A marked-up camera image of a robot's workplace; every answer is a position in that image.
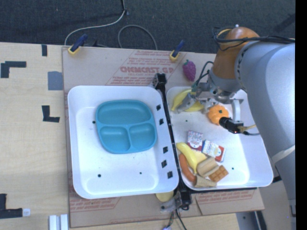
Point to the tan bread roll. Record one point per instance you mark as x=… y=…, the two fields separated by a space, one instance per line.
x=206 y=166

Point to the white plastic tray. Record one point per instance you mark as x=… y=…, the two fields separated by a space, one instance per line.
x=120 y=171
x=242 y=157

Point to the tan ice cream cone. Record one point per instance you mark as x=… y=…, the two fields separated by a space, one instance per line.
x=204 y=182

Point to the black cylinder on white bracket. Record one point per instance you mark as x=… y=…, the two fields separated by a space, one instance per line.
x=230 y=124

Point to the orange sausage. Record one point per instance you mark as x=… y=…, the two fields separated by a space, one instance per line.
x=185 y=168

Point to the purple grapes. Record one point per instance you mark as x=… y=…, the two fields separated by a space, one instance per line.
x=189 y=69

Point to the thin black rod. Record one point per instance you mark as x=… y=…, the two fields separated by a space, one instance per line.
x=171 y=130

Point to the pale yellow potato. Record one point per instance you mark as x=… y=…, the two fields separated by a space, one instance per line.
x=165 y=196

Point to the yellow banana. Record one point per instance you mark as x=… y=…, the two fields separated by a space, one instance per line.
x=178 y=99
x=189 y=153

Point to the brown cardboard board red print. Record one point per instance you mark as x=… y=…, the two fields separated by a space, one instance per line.
x=96 y=68

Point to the orange pumpkin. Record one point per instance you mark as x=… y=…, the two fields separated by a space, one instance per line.
x=216 y=112

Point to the orange waffle biscuit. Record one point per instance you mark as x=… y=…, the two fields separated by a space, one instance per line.
x=218 y=173

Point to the blue divided plate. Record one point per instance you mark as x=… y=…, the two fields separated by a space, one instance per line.
x=124 y=114

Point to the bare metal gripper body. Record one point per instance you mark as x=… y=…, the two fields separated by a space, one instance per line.
x=208 y=93

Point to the white red and orange carton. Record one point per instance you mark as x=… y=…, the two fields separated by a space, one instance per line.
x=213 y=150

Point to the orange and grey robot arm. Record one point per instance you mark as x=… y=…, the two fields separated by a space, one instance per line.
x=268 y=85

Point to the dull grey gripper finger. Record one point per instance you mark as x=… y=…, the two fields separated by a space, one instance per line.
x=205 y=105
x=187 y=103

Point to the yellow oval toy fruit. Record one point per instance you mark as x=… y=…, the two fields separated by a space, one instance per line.
x=196 y=107

